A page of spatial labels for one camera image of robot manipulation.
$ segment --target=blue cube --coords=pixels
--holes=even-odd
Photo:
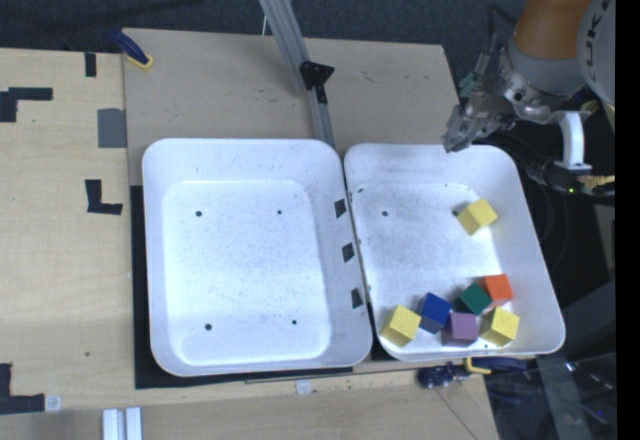
[[[429,333],[438,333],[447,324],[449,312],[451,303],[433,293],[427,293],[418,312],[422,316],[420,328]]]

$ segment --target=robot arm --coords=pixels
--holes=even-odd
[[[561,191],[591,168],[582,160],[582,121],[571,99],[588,86],[615,114],[615,0],[528,0],[499,54],[497,71],[486,73],[495,37],[480,56],[464,103],[454,108],[442,136],[447,152],[459,151],[516,121],[559,125],[560,161],[530,175]]]

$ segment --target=toy block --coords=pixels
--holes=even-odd
[[[420,328],[429,333],[438,333],[447,324],[449,312],[451,312],[451,303],[440,296],[427,293],[420,307],[419,313],[422,316]]]
[[[485,198],[480,198],[462,209],[456,218],[467,231],[467,234],[472,236],[480,228],[491,225],[496,221],[498,214]]]
[[[455,302],[458,312],[471,312],[479,316],[491,304],[491,298],[477,283],[467,287]]]
[[[396,346],[403,347],[415,337],[421,319],[420,314],[416,314],[413,310],[396,305],[387,314],[380,330],[380,336]]]
[[[502,307],[495,307],[483,319],[480,337],[497,346],[504,346],[516,338],[519,324],[519,316]]]
[[[502,306],[513,299],[513,291],[507,275],[489,275],[479,282],[482,290],[491,298],[491,306]]]
[[[469,346],[478,340],[478,318],[468,312],[451,312],[440,336],[445,346]]]

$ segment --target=white tray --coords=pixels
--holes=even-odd
[[[151,348],[178,376],[353,366],[371,325],[316,140],[165,139],[143,163]]]
[[[402,348],[380,338],[390,355],[421,362],[560,348],[562,314],[507,154],[490,146],[446,153],[440,145],[361,144],[347,151],[344,171],[377,332],[395,305],[415,310],[427,292],[451,300],[488,274],[509,277],[514,299],[505,308],[520,316],[516,339],[504,347],[481,338],[447,347],[439,333],[418,329]],[[478,198],[498,220],[469,236],[453,211]]]

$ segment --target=purple cube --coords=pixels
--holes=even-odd
[[[440,336],[445,346],[469,346],[478,339],[478,318],[468,312],[451,312]]]
[[[447,324],[450,311],[451,303],[440,296],[430,292],[427,293],[418,312],[422,316],[420,328],[427,330],[429,333],[438,333]]]

